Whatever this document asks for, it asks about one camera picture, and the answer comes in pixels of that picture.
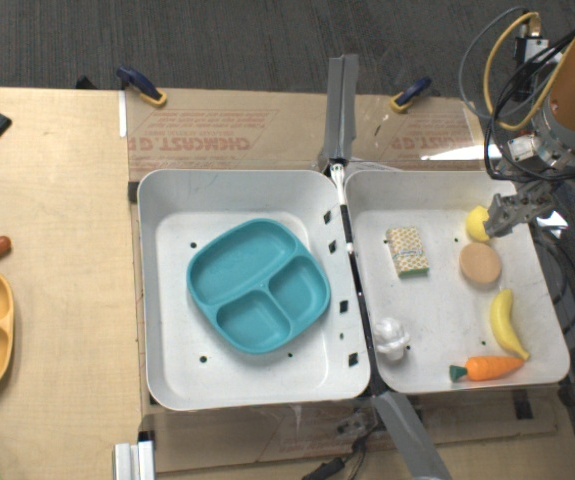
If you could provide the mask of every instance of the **orange carrot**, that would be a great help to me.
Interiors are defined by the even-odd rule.
[[[465,367],[451,365],[449,376],[456,382],[463,375],[469,380],[491,380],[502,377],[525,364],[524,359],[513,356],[474,356],[467,359]]]

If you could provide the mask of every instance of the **yellow lemon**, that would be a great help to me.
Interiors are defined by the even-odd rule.
[[[485,226],[483,225],[487,220],[489,220],[489,213],[484,206],[476,206],[476,208],[470,211],[467,215],[467,220],[465,220],[465,228],[469,236],[479,242],[489,240],[489,236],[487,236]]]

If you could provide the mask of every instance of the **blue object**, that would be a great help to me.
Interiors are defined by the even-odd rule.
[[[187,286],[214,328],[235,348],[264,354],[288,343],[327,309],[329,282],[285,226],[253,219],[191,259]]]
[[[156,89],[156,86],[145,75],[131,67],[120,66],[116,70],[116,76],[123,81],[125,86],[133,85],[153,100],[160,100],[163,97],[163,94]]]
[[[397,105],[404,105],[414,96],[418,96],[422,91],[431,85],[431,78],[424,77],[415,82],[409,89],[404,91],[398,98],[396,98]]]

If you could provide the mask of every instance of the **banana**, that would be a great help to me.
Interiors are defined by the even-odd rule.
[[[505,288],[496,294],[491,302],[491,310],[489,312],[491,330],[502,348],[508,352],[518,354],[526,361],[529,359],[530,354],[523,348],[511,324],[513,304],[514,294],[509,288]]]

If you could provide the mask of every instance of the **wooden table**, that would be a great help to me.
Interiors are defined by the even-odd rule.
[[[141,419],[128,153],[116,91],[0,88],[0,258],[16,309],[0,382],[0,475],[110,479],[114,444]],[[455,479],[575,478],[575,437],[554,396],[555,431],[438,447]],[[320,459],[165,478],[301,478]],[[396,451],[359,478],[409,478]]]

